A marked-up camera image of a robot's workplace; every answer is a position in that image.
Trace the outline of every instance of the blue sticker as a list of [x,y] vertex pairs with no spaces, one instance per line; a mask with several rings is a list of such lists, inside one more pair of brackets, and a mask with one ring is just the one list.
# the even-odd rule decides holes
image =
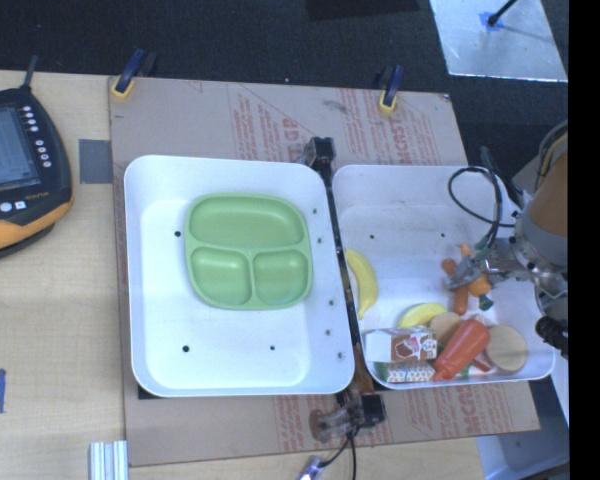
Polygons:
[[7,371],[0,368],[0,414],[4,414],[4,392],[7,389]]
[[493,16],[492,12],[483,12],[483,13],[481,13],[480,14],[480,23],[482,23],[485,27],[487,27],[487,30],[492,30],[494,32],[497,32],[502,27],[504,27],[504,23],[502,23],[502,20],[500,18],[498,18],[498,21],[496,21],[495,25],[493,25],[493,26],[489,25],[489,22],[487,20],[491,16]]

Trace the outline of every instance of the gray tape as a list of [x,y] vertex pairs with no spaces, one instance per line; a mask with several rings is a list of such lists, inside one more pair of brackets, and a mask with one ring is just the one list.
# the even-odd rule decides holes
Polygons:
[[80,183],[111,183],[111,142],[79,139]]

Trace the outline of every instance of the white tray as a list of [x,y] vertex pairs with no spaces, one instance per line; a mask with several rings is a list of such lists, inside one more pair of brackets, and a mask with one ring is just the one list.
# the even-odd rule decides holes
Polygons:
[[[188,278],[182,226],[199,196],[281,197],[304,216],[312,287],[292,307],[207,305]],[[324,183],[290,163],[149,155],[125,172],[131,358],[157,396],[327,394],[354,370],[351,335]]]
[[[362,333],[394,327],[402,312],[414,304],[439,302],[451,307],[451,294],[444,287],[440,263],[445,257],[459,261],[459,244],[473,245],[489,228],[489,224],[460,209],[448,195],[447,181],[458,169],[349,165],[336,172],[333,192],[343,247],[364,254],[378,279],[378,301],[358,322]],[[469,209],[492,218],[493,186],[481,174],[460,175],[453,189]],[[501,190],[505,222],[513,223],[513,208],[503,186]],[[500,228],[498,236],[510,234],[511,228]],[[357,297],[355,276],[351,272],[349,275],[354,297]],[[522,333],[529,353],[525,366],[515,374],[485,374],[471,367],[464,379],[389,384],[378,377],[374,364],[367,362],[371,374],[390,389],[532,380],[549,375],[555,350],[535,332],[535,324],[542,314],[536,304],[533,284],[510,279],[494,285],[489,298],[494,305],[488,311],[481,311],[477,298],[469,297],[465,317],[480,314],[493,323],[510,325]]]

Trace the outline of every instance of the cardboard sheet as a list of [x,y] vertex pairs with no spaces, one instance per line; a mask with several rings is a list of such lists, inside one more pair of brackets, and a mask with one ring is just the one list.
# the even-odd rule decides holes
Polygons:
[[[143,394],[130,361],[123,176],[145,154],[297,161],[313,136],[333,137],[334,167],[462,165],[466,156],[448,97],[398,94],[378,110],[376,90],[136,79],[110,96],[126,438],[131,466],[333,449],[309,415],[337,408],[332,395],[158,399]],[[527,382],[383,391],[387,419],[360,446],[537,430]]]

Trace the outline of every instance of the green plate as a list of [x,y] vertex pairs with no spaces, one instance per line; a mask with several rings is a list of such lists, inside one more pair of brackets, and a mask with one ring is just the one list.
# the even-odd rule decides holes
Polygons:
[[189,279],[212,306],[276,309],[311,289],[307,224],[288,201],[259,194],[218,193],[187,210]]

